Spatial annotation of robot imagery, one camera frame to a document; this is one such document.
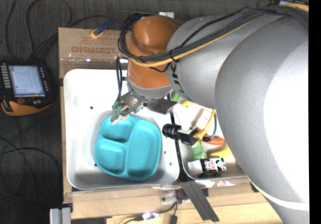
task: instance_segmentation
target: wire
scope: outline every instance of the wire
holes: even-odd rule
[[[117,21],[119,23],[122,23],[121,20],[117,19],[117,18],[112,18],[111,16],[109,15],[105,15],[105,14],[96,14],[96,15],[90,15],[90,16],[86,16],[86,17],[83,17],[83,18],[80,18],[78,20],[75,20],[71,23],[69,23],[68,25],[65,26],[65,28],[70,28],[70,27],[73,27],[75,26],[76,24],[82,22],[82,21],[86,21],[86,20],[89,20],[89,19],[94,19],[94,18],[107,18],[107,19],[111,19],[111,20],[114,20],[114,21]],[[42,46],[45,45],[45,47],[41,50],[40,54],[39,54],[39,58],[40,59],[43,59],[44,56],[46,56],[46,51],[48,49],[48,47],[50,45],[53,45],[55,44],[58,40],[58,32],[53,34],[50,38],[48,38],[47,40],[43,41],[40,45],[38,45],[33,51],[32,51],[32,54],[35,53],[36,50],[38,50],[39,48],[41,48]]]
[[[215,115],[215,109],[212,109],[212,113],[211,113],[211,115],[210,115],[210,117],[209,117],[209,120],[207,121],[205,127],[204,127],[201,131],[199,131],[199,132],[197,132],[196,134],[194,134],[194,135],[193,135],[194,138],[197,138],[197,139],[199,139],[199,140],[202,140],[202,139],[203,139],[203,137],[205,136],[205,134],[206,134],[206,132],[207,132],[207,129],[209,128],[209,126],[210,126],[211,123],[212,123],[212,120],[213,120],[213,118],[214,118],[214,115]]]
[[[173,215],[175,215],[175,214],[176,214],[178,204],[179,204],[179,203],[178,203],[178,202],[176,202],[176,207],[175,207],[175,211],[174,211]]]
[[[178,46],[169,52],[164,52],[156,55],[150,55],[150,56],[135,56],[131,54],[128,50],[128,47],[126,45],[125,41],[125,35],[127,31],[131,28],[131,26],[137,22],[136,19],[129,19],[123,26],[119,40],[118,40],[118,47],[119,50],[125,54],[128,58],[130,58],[135,64],[143,67],[149,67],[149,68],[155,68],[160,65],[169,64],[173,60],[179,60],[182,57],[185,57],[191,53],[194,53],[196,51],[199,51],[200,49],[220,40],[221,38],[235,32],[242,26],[248,24],[252,20],[258,18],[262,14],[270,14],[270,15],[278,15],[282,17],[293,17],[296,20],[298,20],[305,28],[308,26],[308,17],[306,15],[306,12],[299,11],[300,9],[292,9],[287,7],[280,7],[280,6],[271,6],[267,8],[262,9],[253,9],[250,7],[245,7],[240,10],[237,10],[236,12],[226,15],[222,18],[219,18],[217,20],[211,21],[209,24],[205,24],[204,26],[200,27],[198,30],[193,32],[183,43],[181,46]],[[230,18],[231,16],[234,16],[238,13],[240,13],[242,10],[248,9],[249,11],[243,14],[242,16],[238,17],[237,19],[233,20],[229,24],[227,24],[224,28],[215,31],[197,41],[194,41],[188,45],[186,43],[194,37],[200,30],[204,29],[208,25],[212,25],[214,23],[217,23],[218,21],[222,21],[225,19]]]
[[[8,141],[6,141],[4,138],[1,138],[0,137],[0,141],[5,143],[6,144],[6,148],[2,150],[1,154],[0,154],[0,166],[2,165],[2,162],[3,162],[3,158],[5,155],[12,155],[12,154],[18,154],[22,157],[25,165],[24,166],[27,166],[28,167],[28,170],[31,174],[31,178],[32,178],[32,184],[35,188],[35,191],[36,191],[36,183],[35,183],[35,179],[32,175],[32,171],[31,171],[31,168],[30,168],[30,165],[28,164],[28,162],[26,161],[26,159],[24,158],[23,156],[23,153],[36,153],[38,155],[41,155],[43,157],[45,157],[46,159],[48,159],[51,163],[53,163],[53,165],[55,166],[55,169],[56,169],[56,175],[57,175],[57,180],[53,186],[53,188],[44,196],[42,196],[41,198],[36,198],[36,201],[43,201],[44,199],[47,199],[49,196],[51,196],[53,194],[53,192],[56,190],[56,188],[58,187],[58,181],[59,181],[59,167],[56,163],[55,160],[53,160],[49,155],[47,155],[46,153],[40,151],[40,150],[37,150],[37,149],[17,149],[16,147],[14,147],[11,143],[9,143]],[[13,150],[12,151],[9,151],[9,152],[5,152],[6,149],[8,147],[11,147]],[[0,171],[0,179],[3,181],[6,189],[12,194],[12,195],[17,195],[17,192],[19,191],[21,185],[22,185],[22,182],[23,182],[23,178],[22,180],[20,181],[19,183],[19,186],[18,186],[18,189],[16,192],[12,192],[12,190],[7,186],[7,183],[5,182],[4,180],[4,177],[3,177],[3,173],[2,171]]]
[[[45,217],[45,215],[43,214],[40,206],[35,202],[33,201],[32,199],[28,198],[28,197],[24,197],[24,196],[11,196],[11,197],[7,197],[7,198],[4,198],[0,201],[0,210],[1,209],[4,209],[6,205],[12,203],[13,201],[17,201],[18,202],[18,205],[21,207],[21,204],[22,202],[26,202],[28,204],[28,206],[32,205],[35,209],[35,214],[32,215],[31,212],[28,212],[27,213],[27,216],[28,217],[33,217],[35,221],[33,221],[32,223],[41,223],[43,222],[43,219]],[[13,211],[13,207],[10,206],[10,211],[9,212],[12,212]]]
[[[157,211],[155,213],[162,214],[162,213],[165,213],[165,212],[169,212],[169,211],[173,210],[173,208],[175,207],[175,211],[174,211],[174,214],[173,214],[173,215],[175,215],[176,211],[177,211],[177,205],[178,205],[178,202],[175,202],[168,209],[165,209],[165,210],[162,210],[162,211]],[[129,223],[131,221],[140,221],[140,220],[143,220],[142,216],[138,216],[138,217],[129,219],[128,221],[124,222],[123,224],[127,224],[127,223]]]
[[[17,0],[14,0],[14,2],[12,3],[10,11],[9,11],[9,14],[8,14],[8,17],[7,17],[7,20],[6,20],[6,24],[5,24],[5,42],[6,42],[7,49],[9,51],[9,53],[11,54],[11,56],[13,56],[16,60],[18,60],[17,56],[15,56],[13,54],[13,52],[12,52],[12,50],[10,48],[10,45],[8,43],[9,21],[11,19],[12,12],[14,11],[14,8],[15,8],[15,5],[16,5],[16,1]]]
[[[280,6],[287,6],[290,8],[295,8],[295,9],[299,9],[301,11],[304,11],[306,13],[309,13],[309,6],[308,5],[302,5],[302,4],[283,4]]]
[[[215,137],[216,130],[217,130],[217,115],[216,115],[216,111],[215,111],[215,114],[214,114],[214,131],[213,131],[213,134],[211,135],[211,139],[213,139]]]
[[[127,59],[126,57],[117,57],[116,59],[116,75],[117,75],[117,84],[118,84],[118,105],[121,106],[121,91],[122,91],[122,82],[125,80],[125,77],[122,75],[121,69],[121,59]]]
[[[31,44],[31,50],[32,50],[32,53],[31,55],[29,56],[29,58],[32,58],[33,56],[33,53],[35,52],[34,48],[33,48],[33,43],[32,43],[32,37],[31,37],[31,33],[30,33],[30,28],[29,28],[29,23],[28,23],[28,16],[29,16],[29,12],[30,12],[30,9],[39,1],[43,1],[43,0],[34,0],[31,4],[29,4],[28,8],[27,8],[27,12],[26,12],[26,27],[27,27],[27,34],[28,34],[28,38],[29,38],[29,41],[30,41],[30,44]],[[58,1],[60,3],[62,3],[67,9],[68,9],[68,19],[67,19],[67,22],[63,25],[64,27],[67,26],[70,21],[71,21],[71,9],[70,9],[70,6],[64,1],[64,0],[53,0],[53,1]]]

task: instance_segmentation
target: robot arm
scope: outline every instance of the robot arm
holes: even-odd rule
[[[233,155],[284,223],[309,223],[308,7],[271,6],[183,25],[148,16],[130,41],[129,48],[121,38],[119,45],[129,57],[129,95],[139,104],[132,111],[171,89],[215,108]],[[119,105],[115,119],[130,113],[126,99]]]

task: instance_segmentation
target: white tray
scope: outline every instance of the white tray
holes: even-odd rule
[[[127,92],[123,83],[122,94]],[[156,173],[144,182],[133,182],[108,175],[95,166],[94,147],[102,121],[111,114],[117,98],[115,70],[75,69],[64,77],[66,118],[67,178],[81,190],[133,185],[170,184],[179,175],[175,142],[163,136],[162,152]],[[170,115],[161,115],[144,108],[134,116],[159,126],[171,123]]]

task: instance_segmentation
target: orange handheld controller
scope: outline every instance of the orange handheld controller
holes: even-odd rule
[[[10,116],[26,116],[53,102],[48,73],[39,61],[0,60],[0,102]]]

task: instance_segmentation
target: teal plastic tray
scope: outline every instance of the teal plastic tray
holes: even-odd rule
[[[162,149],[159,128],[128,116],[117,124],[108,116],[100,126],[94,158],[102,171],[127,180],[144,181],[156,172]]]

